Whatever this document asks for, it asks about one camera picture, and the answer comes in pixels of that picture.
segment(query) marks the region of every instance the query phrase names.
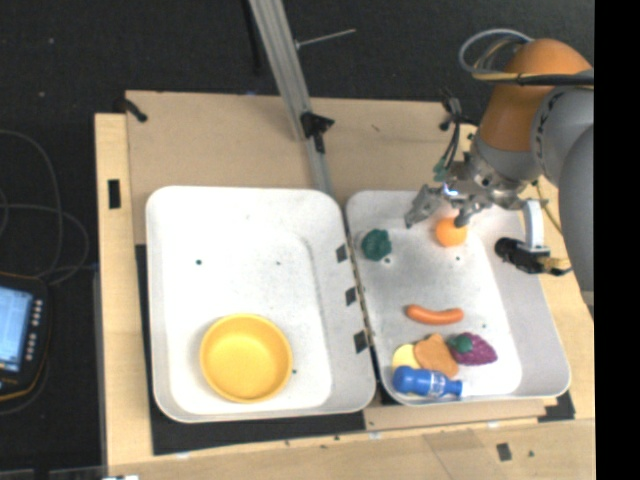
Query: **white tray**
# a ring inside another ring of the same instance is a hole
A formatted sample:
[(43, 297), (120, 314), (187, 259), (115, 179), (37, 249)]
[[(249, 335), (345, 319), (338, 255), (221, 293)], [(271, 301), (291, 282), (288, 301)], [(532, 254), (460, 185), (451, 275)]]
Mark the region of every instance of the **white tray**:
[[(434, 239), (437, 221), (457, 212), (443, 205), (429, 219), (407, 229), (404, 214), (415, 192), (365, 191), (347, 204), (347, 221), (363, 291), (363, 302), (382, 383), (405, 405), (433, 403), (394, 390), (391, 361), (397, 347), (429, 334), (445, 339), (464, 331), (485, 338), (498, 360), (483, 366), (460, 366), (463, 401), (510, 397), (552, 397), (569, 386), (570, 370), (540, 280), (504, 263), (494, 252), (501, 237), (524, 239), (518, 214), (498, 207), (472, 218), (467, 240), (442, 247)], [(372, 229), (386, 229), (391, 254), (369, 260), (360, 247)], [(406, 317), (403, 308), (420, 304), (433, 309), (461, 307), (465, 318), (446, 326), (429, 326)], [(435, 402), (446, 403), (448, 398)]]
[[(333, 199), (315, 190), (164, 187), (147, 202), (146, 225), (153, 390), (167, 416), (306, 416), (371, 401), (375, 375), (354, 338), (365, 324)], [(270, 400), (228, 401), (200, 371), (205, 331), (231, 313), (262, 315), (291, 343), (293, 374)]]

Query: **wooden table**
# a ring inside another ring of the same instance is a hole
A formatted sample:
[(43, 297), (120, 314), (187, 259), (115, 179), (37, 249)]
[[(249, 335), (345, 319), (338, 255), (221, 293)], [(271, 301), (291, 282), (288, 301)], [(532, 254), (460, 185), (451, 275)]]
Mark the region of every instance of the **wooden table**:
[[(110, 474), (595, 478), (593, 320), (572, 274), (544, 276), (542, 283), (571, 365), (575, 419), (538, 422), (556, 399), (417, 409), (383, 405), (376, 398), (364, 411), (362, 432), (154, 455), (134, 256), (135, 245), (145, 241), (147, 197), (170, 184), (312, 187), (306, 149), (293, 140), (279, 97), (129, 91), (127, 98), (148, 120), (95, 116)], [(314, 112), (336, 121), (325, 142), (340, 205), (364, 189), (417, 190), (430, 181), (431, 167), (450, 138), (438, 129), (445, 117), (440, 104), (322, 98), (312, 103)], [(557, 192), (542, 185), (557, 215)], [(548, 222), (545, 232), (554, 256), (566, 255)]]

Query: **orange ball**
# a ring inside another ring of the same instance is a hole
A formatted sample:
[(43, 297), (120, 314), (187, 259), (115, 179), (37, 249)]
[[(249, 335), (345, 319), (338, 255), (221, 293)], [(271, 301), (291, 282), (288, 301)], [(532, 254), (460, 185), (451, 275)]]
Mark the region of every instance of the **orange ball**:
[(467, 239), (467, 226), (457, 228), (453, 221), (453, 217), (445, 217), (436, 224), (436, 238), (444, 247), (460, 245)]

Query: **screen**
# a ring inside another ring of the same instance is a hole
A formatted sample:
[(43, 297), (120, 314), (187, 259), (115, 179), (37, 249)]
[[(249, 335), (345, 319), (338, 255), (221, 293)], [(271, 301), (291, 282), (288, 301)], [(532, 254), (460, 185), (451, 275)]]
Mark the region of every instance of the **screen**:
[(0, 366), (20, 371), (33, 295), (0, 286)]

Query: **yellow bowl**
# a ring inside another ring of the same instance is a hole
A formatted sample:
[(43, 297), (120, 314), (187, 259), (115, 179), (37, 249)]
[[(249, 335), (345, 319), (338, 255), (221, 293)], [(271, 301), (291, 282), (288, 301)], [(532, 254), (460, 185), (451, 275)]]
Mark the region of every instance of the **yellow bowl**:
[(228, 400), (261, 402), (289, 381), (293, 355), (284, 333), (257, 315), (221, 318), (200, 345), (200, 367), (209, 385)]

